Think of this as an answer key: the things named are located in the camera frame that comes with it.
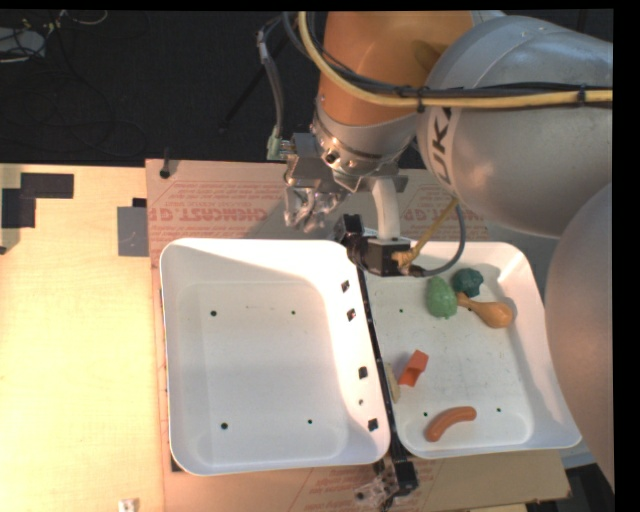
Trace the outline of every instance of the red-orange toy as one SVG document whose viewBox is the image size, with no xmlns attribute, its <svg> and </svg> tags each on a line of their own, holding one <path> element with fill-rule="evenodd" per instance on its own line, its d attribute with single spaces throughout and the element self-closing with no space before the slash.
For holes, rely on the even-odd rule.
<svg viewBox="0 0 640 512">
<path fill-rule="evenodd" d="M 429 356 L 420 350 L 416 350 L 409 362 L 404 367 L 402 375 L 398 379 L 398 384 L 404 384 L 405 386 L 414 387 L 418 381 L 418 377 L 427 367 L 427 361 Z"/>
</svg>

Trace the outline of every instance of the light wood surface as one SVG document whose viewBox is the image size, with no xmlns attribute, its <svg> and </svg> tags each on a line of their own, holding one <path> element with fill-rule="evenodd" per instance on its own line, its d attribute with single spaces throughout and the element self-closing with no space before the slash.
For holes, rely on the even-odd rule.
<svg viewBox="0 0 640 512">
<path fill-rule="evenodd" d="M 72 172 L 75 193 L 37 199 L 0 256 L 0 509 L 162 510 L 149 259 L 117 240 L 145 171 L 0 164 L 20 172 Z"/>
</svg>

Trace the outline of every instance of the toy sausage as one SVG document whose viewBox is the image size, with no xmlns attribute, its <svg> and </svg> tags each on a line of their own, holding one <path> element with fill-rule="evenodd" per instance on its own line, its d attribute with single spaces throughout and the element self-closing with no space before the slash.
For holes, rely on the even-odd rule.
<svg viewBox="0 0 640 512">
<path fill-rule="evenodd" d="M 427 441 L 435 442 L 451 426 L 461 421 L 473 421 L 476 419 L 476 410 L 470 405 L 452 407 L 438 414 L 427 426 L 425 436 Z"/>
</svg>

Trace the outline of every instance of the white tray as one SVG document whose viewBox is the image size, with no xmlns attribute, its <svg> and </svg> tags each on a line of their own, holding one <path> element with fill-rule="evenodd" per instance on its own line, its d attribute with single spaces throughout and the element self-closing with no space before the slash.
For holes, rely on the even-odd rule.
<svg viewBox="0 0 640 512">
<path fill-rule="evenodd" d="M 169 439 L 185 471 L 384 456 L 389 424 L 344 247 L 182 239 L 162 252 L 160 276 Z"/>
<path fill-rule="evenodd" d="M 430 242 L 415 263 L 437 268 L 457 242 Z M 402 444 L 422 458 L 444 458 L 539 448 L 567 448 L 580 433 L 560 392 L 549 353 L 544 307 L 522 252 L 501 242 L 469 242 L 446 281 L 461 268 L 484 282 L 477 301 L 503 301 L 516 312 L 508 328 L 493 329 L 466 308 L 437 318 L 426 309 L 427 280 L 367 274 L 372 316 L 382 358 L 399 377 L 414 350 L 429 356 L 415 387 L 401 386 L 394 417 Z M 441 411 L 471 405 L 474 421 L 426 440 Z"/>
</svg>

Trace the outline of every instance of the yellow cable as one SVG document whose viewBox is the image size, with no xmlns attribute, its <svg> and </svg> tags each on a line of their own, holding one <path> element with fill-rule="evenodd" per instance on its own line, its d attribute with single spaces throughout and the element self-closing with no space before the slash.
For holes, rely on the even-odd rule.
<svg viewBox="0 0 640 512">
<path fill-rule="evenodd" d="M 429 241 L 429 239 L 433 236 L 433 234 L 438 231 L 441 224 L 446 220 L 451 211 L 458 205 L 458 199 L 455 197 L 451 199 L 447 207 L 442 210 L 440 216 L 436 219 L 436 221 L 429 226 L 429 228 L 424 232 L 424 234 L 420 237 L 420 240 L 408 251 L 396 251 L 391 254 L 391 259 L 398 262 L 398 267 L 408 267 L 413 260 L 418 257 L 420 254 L 420 249 L 424 247 L 424 245 Z"/>
<path fill-rule="evenodd" d="M 327 78 L 336 83 L 339 87 L 359 98 L 375 105 L 386 107 L 418 107 L 417 98 L 399 98 L 397 96 L 386 96 L 365 91 L 347 80 L 343 79 L 333 68 L 324 60 L 317 51 L 309 34 L 307 25 L 306 11 L 298 13 L 298 26 L 302 43 L 306 48 L 313 62 L 318 66 L 320 71 Z M 540 107 L 545 105 L 563 105 L 567 103 L 601 103 L 612 102 L 613 91 L 611 90 L 592 90 L 584 91 L 584 97 L 580 97 L 578 91 L 565 92 L 549 92 L 530 94 L 522 96 L 508 96 L 504 98 L 422 98 L 421 103 L 424 106 L 444 106 L 444 107 L 468 107 L 468 108 L 515 108 L 515 107 Z"/>
</svg>

